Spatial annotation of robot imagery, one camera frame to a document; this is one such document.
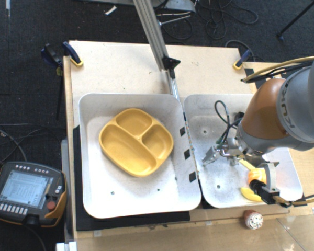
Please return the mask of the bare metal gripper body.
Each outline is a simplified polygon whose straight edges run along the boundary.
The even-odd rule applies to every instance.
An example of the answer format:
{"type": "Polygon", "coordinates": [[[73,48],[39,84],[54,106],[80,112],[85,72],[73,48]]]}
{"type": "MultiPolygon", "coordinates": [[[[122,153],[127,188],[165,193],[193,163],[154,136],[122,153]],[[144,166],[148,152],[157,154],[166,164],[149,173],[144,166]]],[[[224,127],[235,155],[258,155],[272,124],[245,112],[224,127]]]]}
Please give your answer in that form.
{"type": "Polygon", "coordinates": [[[241,160],[252,155],[254,155],[254,149],[237,136],[227,138],[220,148],[220,156],[225,157],[227,160],[232,156],[236,156],[241,160]]]}

